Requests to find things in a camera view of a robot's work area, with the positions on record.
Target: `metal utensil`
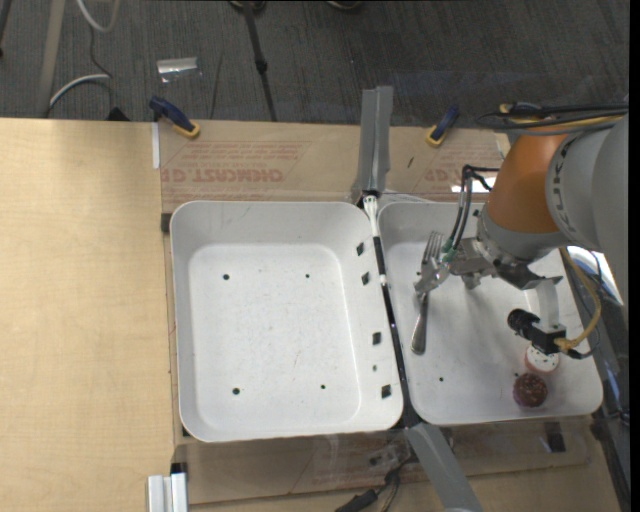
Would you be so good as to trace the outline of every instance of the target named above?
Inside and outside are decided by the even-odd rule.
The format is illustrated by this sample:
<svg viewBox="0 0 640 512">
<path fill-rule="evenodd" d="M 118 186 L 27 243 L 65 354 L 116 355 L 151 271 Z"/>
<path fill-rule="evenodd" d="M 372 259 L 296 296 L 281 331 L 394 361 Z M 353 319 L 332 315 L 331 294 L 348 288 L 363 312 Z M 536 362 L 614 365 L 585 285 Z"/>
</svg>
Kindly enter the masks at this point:
<svg viewBox="0 0 640 512">
<path fill-rule="evenodd" d="M 424 290 L 419 294 L 420 313 L 413 328 L 411 337 L 411 350 L 418 355 L 424 354 L 427 346 L 427 311 L 429 309 L 429 292 L 435 288 L 441 278 L 438 275 L 439 264 L 437 257 L 440 255 L 442 240 L 444 235 L 437 231 L 432 231 L 427 240 L 427 246 L 422 256 L 421 273 L 422 278 L 416 284 L 416 289 Z"/>
</svg>

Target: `carpeted floor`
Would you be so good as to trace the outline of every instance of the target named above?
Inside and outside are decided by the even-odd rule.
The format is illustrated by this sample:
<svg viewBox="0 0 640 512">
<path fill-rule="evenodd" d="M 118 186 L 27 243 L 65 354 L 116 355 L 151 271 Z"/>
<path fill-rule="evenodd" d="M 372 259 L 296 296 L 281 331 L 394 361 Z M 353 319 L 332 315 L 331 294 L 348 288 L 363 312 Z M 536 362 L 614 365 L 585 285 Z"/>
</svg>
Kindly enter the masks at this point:
<svg viewBox="0 0 640 512">
<path fill-rule="evenodd" d="M 87 0 L 107 24 L 111 4 Z M 2 42 L 0 116 L 37 117 L 49 2 L 14 0 Z M 358 124 L 362 89 L 394 87 L 394 125 L 459 126 L 500 103 L 620 101 L 629 92 L 629 0 L 267 2 L 256 26 L 278 121 Z M 90 30 L 67 0 L 53 92 L 86 74 Z M 124 0 L 96 34 L 108 82 L 69 91 L 49 117 L 104 119 L 117 106 L 149 121 L 152 95 L 196 119 L 269 120 L 242 10 L 226 1 Z M 163 84 L 159 59 L 196 57 L 199 73 Z"/>
</svg>

